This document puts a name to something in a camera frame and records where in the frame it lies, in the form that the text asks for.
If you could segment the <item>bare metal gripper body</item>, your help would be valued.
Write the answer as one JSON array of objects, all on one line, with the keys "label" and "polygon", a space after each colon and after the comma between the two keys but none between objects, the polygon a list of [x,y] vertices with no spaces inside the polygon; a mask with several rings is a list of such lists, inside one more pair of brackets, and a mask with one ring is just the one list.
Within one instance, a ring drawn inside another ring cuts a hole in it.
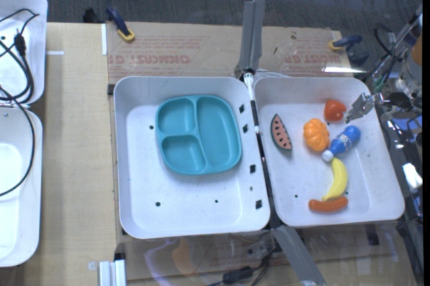
[{"label": "bare metal gripper body", "polygon": [[406,76],[389,78],[375,97],[378,105],[422,111],[422,85]]}]

